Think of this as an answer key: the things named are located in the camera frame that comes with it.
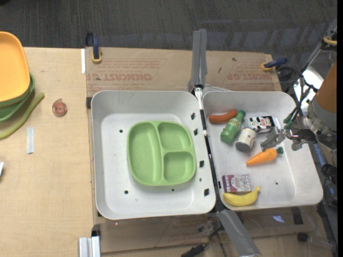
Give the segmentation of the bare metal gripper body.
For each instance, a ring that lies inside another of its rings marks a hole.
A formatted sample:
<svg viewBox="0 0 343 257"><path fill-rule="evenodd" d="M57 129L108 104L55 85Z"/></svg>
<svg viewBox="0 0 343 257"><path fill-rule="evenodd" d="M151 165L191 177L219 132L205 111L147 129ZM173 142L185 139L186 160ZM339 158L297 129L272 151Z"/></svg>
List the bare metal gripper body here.
<svg viewBox="0 0 343 257"><path fill-rule="evenodd" d="M294 140L318 143L330 150L337 150L337 133L317 118L297 116L293 121L289 135Z"/></svg>

